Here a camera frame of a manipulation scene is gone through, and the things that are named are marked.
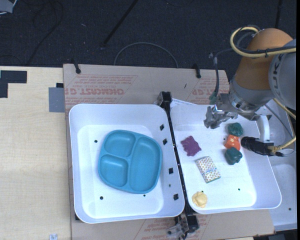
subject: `yellow object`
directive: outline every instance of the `yellow object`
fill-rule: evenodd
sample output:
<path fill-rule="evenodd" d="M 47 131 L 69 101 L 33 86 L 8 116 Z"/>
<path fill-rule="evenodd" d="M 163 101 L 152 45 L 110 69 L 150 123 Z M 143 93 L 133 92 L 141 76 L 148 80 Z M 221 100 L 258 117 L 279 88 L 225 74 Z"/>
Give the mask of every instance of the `yellow object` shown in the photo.
<path fill-rule="evenodd" d="M 200 208 L 205 208 L 208 202 L 208 197 L 205 193 L 198 191 L 192 196 L 192 202 Z"/>

